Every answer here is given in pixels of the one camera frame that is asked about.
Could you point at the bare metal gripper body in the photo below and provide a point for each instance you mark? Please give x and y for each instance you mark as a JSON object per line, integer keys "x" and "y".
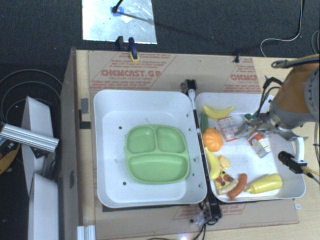
{"x": 268, "y": 124}

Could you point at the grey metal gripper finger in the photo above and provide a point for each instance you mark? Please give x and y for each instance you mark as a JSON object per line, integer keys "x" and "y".
{"x": 242, "y": 131}

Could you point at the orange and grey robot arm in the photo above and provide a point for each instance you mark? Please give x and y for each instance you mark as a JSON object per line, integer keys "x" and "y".
{"x": 292, "y": 94}

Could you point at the red and white packet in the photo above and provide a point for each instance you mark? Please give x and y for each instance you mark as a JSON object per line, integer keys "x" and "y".
{"x": 227, "y": 129}

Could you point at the red white and blue carton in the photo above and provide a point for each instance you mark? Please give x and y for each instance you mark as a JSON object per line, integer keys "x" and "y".
{"x": 261, "y": 146}

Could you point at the white plastic tray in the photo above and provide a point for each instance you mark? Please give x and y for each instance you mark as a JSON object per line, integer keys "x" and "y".
{"x": 245, "y": 159}
{"x": 112, "y": 184}

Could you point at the orange pumpkin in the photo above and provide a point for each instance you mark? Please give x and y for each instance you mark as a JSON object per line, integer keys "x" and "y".
{"x": 212, "y": 139}

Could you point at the yellow banana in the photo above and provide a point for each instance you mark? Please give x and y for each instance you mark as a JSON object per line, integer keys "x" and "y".
{"x": 217, "y": 111}
{"x": 213, "y": 162}

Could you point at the beige biscuit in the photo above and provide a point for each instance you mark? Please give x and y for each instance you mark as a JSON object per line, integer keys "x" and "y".
{"x": 223, "y": 162}

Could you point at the green cucumber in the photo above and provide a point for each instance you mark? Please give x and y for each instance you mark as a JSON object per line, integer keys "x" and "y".
{"x": 204, "y": 122}

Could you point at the thin black and white rod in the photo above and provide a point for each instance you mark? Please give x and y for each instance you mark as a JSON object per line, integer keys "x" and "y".
{"x": 197, "y": 126}

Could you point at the pizza slice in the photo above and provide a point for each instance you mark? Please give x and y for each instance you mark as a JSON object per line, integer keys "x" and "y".
{"x": 225, "y": 182}

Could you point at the red sausage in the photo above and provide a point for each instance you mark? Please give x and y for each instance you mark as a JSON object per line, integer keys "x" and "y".
{"x": 238, "y": 186}

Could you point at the yellow mustard bottle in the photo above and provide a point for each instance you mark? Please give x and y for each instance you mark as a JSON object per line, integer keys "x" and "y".
{"x": 266, "y": 184}

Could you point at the green divided plate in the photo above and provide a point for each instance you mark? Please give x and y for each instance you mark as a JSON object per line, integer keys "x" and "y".
{"x": 156, "y": 164}

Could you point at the brown cardboard board red print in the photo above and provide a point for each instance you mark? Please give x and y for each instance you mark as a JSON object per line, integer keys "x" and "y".
{"x": 160, "y": 71}

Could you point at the black cylinder on white bracket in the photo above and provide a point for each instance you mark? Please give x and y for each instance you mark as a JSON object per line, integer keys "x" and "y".
{"x": 290, "y": 160}

